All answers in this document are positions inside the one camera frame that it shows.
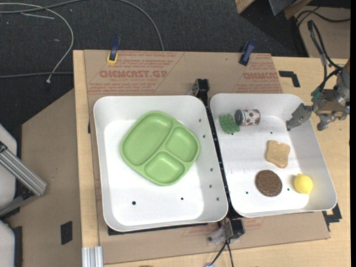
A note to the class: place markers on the brown cardboard board red print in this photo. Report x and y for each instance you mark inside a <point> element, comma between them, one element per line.
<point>178,65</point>

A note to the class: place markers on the tan bread slice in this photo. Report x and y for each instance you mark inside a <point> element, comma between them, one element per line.
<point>277,153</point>

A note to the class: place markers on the white plastic tray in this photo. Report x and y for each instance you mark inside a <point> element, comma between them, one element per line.
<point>244,160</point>
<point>155,204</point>

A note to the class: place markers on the thin black rod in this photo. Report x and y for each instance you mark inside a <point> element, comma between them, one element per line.
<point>219,154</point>

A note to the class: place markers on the yellow lemon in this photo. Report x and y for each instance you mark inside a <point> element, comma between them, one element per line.
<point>303,183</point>

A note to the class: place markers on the small can with strawberry print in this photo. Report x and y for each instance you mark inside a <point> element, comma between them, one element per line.
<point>250,117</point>

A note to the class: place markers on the green divided plate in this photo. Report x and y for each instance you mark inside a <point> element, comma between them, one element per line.
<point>155,143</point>

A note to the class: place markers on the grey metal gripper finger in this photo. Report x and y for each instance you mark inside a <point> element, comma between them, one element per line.
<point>325,121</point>
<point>299,115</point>

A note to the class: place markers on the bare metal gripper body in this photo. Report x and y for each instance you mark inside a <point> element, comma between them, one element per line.
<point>332,101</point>

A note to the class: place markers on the brown round biscuit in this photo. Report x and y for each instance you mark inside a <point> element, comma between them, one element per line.
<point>268,183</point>

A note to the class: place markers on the green grapes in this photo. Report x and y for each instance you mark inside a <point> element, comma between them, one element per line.
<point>228,123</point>

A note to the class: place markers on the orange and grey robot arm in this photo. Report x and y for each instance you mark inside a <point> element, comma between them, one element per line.
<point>346,75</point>

